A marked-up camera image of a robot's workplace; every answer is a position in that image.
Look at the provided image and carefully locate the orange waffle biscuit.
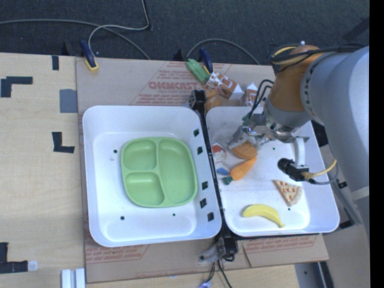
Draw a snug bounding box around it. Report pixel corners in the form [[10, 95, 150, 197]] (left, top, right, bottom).
[[230, 140, 259, 160]]

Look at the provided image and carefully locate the brown cardboard board red print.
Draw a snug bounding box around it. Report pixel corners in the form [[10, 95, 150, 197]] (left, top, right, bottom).
[[74, 57, 329, 283]]

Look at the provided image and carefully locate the yellow banana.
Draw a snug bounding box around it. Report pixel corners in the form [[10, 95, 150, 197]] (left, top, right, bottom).
[[241, 203, 286, 229]]

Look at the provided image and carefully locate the small white orange carton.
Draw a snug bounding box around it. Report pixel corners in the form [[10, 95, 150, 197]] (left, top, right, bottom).
[[242, 82, 259, 107]]

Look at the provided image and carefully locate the orange carrot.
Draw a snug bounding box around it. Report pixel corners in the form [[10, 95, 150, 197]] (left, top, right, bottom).
[[222, 156, 258, 186]]

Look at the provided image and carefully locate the white plastic tray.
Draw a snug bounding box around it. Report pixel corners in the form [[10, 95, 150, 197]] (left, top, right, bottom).
[[205, 106, 341, 238], [82, 105, 223, 248]]

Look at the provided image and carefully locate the orange toy food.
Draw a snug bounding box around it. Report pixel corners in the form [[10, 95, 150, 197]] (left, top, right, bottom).
[[204, 88, 223, 112]]

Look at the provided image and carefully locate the pizza slice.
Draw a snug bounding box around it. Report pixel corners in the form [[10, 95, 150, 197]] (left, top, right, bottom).
[[272, 179, 303, 208]]

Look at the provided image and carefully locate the black cylinder on white bracket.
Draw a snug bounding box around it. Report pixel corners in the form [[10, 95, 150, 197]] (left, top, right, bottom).
[[277, 136, 310, 182]]

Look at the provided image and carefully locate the white red blue carton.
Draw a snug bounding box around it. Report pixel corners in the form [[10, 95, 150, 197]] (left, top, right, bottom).
[[211, 143, 230, 176]]

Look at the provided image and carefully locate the large white orange carton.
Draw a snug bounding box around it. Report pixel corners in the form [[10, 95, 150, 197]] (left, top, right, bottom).
[[204, 71, 245, 101]]

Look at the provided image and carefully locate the thin black rod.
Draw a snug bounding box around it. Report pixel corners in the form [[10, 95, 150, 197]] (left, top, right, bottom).
[[196, 92, 232, 253]]

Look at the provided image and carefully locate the green toy vegetable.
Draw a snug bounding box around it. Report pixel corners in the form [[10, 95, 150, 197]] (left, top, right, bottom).
[[185, 58, 211, 84]]

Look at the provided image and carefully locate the green divided plate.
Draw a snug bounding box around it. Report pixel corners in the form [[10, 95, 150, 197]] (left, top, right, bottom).
[[121, 136, 199, 209]]

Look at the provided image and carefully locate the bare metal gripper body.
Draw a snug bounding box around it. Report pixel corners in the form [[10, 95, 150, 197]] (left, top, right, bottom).
[[241, 112, 310, 144]]

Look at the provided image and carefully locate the black block with thin wires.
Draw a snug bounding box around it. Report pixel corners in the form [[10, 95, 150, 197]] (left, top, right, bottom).
[[220, 235, 239, 261], [190, 89, 206, 111]]

